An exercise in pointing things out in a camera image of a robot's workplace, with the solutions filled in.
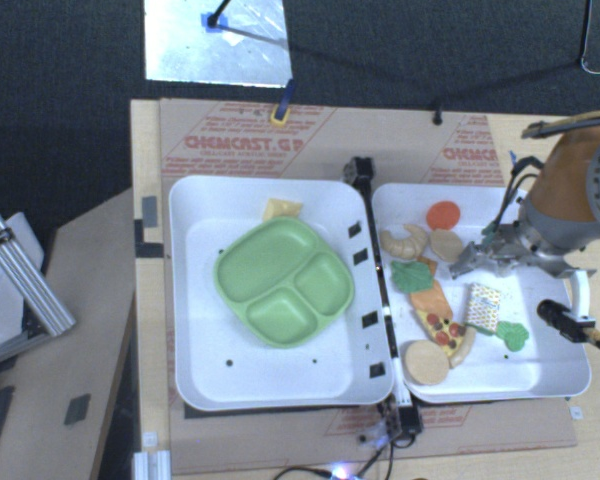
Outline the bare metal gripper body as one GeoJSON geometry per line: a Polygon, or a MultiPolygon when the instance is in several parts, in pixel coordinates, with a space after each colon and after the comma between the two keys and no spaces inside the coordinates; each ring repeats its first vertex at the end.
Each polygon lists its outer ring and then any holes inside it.
{"type": "Polygon", "coordinates": [[[540,238],[530,239],[525,235],[500,234],[488,244],[480,245],[484,257],[493,262],[501,275],[514,269],[534,267],[556,279],[566,279],[576,272],[591,277],[595,269],[582,269],[570,265],[565,256],[568,249],[554,246],[540,238]]]}

